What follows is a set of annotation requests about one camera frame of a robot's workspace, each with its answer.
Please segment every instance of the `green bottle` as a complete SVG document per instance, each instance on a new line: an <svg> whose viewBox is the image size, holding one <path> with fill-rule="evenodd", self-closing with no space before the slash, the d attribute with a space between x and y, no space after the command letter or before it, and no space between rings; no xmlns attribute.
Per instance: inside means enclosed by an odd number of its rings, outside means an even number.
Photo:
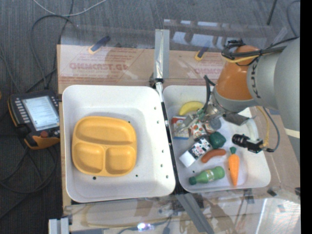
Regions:
<svg viewBox="0 0 312 234"><path fill-rule="evenodd" d="M212 169L202 171L199 175L190 177L189 183L195 185L197 183L208 183L217 179L222 179L225 176L225 171L221 166L216 166Z"/></svg>

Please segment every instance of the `yellow divided plate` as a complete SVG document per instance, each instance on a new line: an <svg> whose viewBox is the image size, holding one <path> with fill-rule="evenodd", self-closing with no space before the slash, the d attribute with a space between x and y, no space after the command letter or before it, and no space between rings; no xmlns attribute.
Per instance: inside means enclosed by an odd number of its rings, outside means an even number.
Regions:
<svg viewBox="0 0 312 234"><path fill-rule="evenodd" d="M97 176L123 176L136 164L137 135L122 119L87 116L74 128L72 159L76 168Z"/></svg>

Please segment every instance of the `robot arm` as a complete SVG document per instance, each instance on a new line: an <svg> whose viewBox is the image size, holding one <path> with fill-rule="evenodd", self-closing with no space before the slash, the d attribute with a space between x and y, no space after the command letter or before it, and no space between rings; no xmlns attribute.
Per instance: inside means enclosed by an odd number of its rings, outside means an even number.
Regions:
<svg viewBox="0 0 312 234"><path fill-rule="evenodd" d="M227 62L211 94L206 120L235 115L247 107L280 111L287 135L300 163L300 38L249 60ZM240 46L238 53L257 51Z"/></svg>

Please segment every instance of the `toy carrot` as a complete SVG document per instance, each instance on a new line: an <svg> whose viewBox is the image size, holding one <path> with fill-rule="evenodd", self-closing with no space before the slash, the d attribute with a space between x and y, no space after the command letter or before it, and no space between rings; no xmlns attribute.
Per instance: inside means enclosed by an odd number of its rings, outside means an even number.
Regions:
<svg viewBox="0 0 312 234"><path fill-rule="evenodd" d="M229 162L229 169L230 169L230 175L233 182L233 185L237 185L238 180L238 172L239 172L239 156L235 153L236 148L233 146L230 148L231 155L229 156L228 162Z"/></svg>

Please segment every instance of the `gray carpet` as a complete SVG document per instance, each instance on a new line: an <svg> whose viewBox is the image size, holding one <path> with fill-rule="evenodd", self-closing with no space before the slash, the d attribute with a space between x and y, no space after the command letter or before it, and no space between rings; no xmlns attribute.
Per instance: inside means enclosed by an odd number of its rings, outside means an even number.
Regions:
<svg viewBox="0 0 312 234"><path fill-rule="evenodd" d="M61 15L67 15L71 0L37 0L47 9ZM101 0L74 0L72 13L89 8ZM126 47L153 47L155 29L169 28L180 32L177 25L168 26L164 20L180 22L216 22L228 25L248 25L256 27L255 36L247 36L247 30L240 32L240 37L253 41L258 47L267 47L280 33L281 39L300 36L300 3L297 0L278 0L270 25L267 25L273 0L109 0L70 20L80 27L76 39L80 44L97 39L88 31L88 25L106 29L110 35L119 34L118 39L110 42L122 42ZM64 18L48 17L40 20L34 28L34 37L30 32L36 20L48 15L32 0L0 0L0 47L3 50L0 61L0 180L13 172L23 155L23 146L17 136L7 112L7 99L18 90L38 91L44 88L39 65L45 74L56 68L56 44L63 33L66 43L75 33L71 23ZM172 35L171 49L197 50L202 43L192 41L198 34L196 26L185 28L184 34ZM39 64L30 49L33 41ZM12 73L18 88L13 84L7 68ZM49 88L57 93L57 73L53 72ZM52 154L59 153L59 145ZM21 168L5 183L23 191L31 191L53 171L53 157L47 151L30 151ZM62 216L61 178L59 161L51 182L32 194L11 192L0 186L0 231L4 234L40 234L47 233L47 221Z"/></svg>

